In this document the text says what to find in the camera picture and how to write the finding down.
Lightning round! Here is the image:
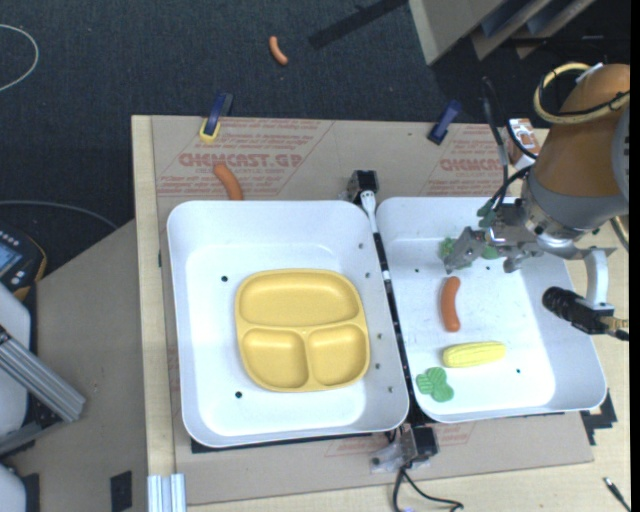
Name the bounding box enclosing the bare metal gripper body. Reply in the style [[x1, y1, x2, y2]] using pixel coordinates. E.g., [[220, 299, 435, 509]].
[[486, 201, 577, 259]]

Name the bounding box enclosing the green broccoli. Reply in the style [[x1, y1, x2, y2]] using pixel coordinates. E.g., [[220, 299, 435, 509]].
[[415, 366, 456, 404], [438, 236, 502, 262]]

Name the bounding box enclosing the white plastic tray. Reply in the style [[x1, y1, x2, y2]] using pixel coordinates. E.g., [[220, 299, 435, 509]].
[[374, 196, 609, 425], [166, 199, 411, 449]]

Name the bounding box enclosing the orange sausage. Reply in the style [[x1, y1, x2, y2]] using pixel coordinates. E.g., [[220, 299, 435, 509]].
[[439, 275, 462, 333], [268, 35, 290, 67], [212, 163, 245, 202]]

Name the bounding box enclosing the thin black and white rod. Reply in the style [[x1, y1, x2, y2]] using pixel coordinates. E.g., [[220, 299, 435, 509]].
[[360, 191, 417, 427]]

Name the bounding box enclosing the orange and white carton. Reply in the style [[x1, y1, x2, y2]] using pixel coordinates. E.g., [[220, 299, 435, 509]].
[[506, 117, 544, 172]]

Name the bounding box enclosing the yellow corn cob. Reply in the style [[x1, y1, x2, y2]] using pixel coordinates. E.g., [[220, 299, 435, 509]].
[[441, 340, 507, 370]]

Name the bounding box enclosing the yellow divided plate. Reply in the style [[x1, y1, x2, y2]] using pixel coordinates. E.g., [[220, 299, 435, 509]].
[[233, 268, 372, 394]]

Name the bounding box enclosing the brown cardboard board, red print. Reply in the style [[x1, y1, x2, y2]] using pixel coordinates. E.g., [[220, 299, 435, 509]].
[[149, 115, 596, 506]]

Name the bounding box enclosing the black cylinder on white bracket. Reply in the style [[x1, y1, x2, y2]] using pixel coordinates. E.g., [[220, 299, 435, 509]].
[[541, 244, 619, 334]]

